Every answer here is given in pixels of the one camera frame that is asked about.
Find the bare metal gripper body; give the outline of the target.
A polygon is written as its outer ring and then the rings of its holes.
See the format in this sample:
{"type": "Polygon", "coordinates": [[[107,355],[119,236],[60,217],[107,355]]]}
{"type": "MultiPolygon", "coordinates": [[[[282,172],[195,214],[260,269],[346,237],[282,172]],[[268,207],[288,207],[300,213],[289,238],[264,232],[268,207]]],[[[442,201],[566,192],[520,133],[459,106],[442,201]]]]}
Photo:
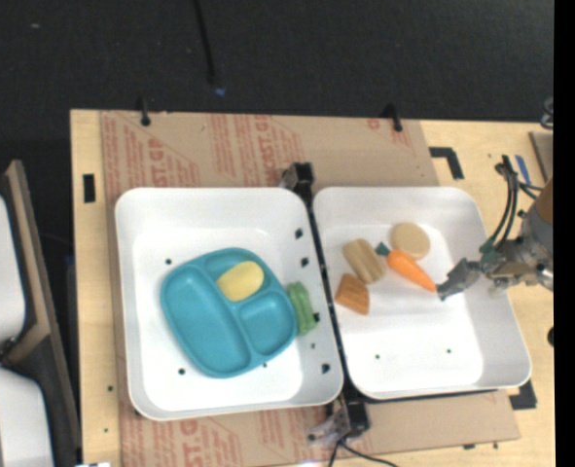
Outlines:
{"type": "Polygon", "coordinates": [[[554,290],[553,253],[534,239],[517,237],[497,244],[488,240],[480,251],[481,270],[492,282],[492,296],[503,295],[520,284],[554,290]]]}

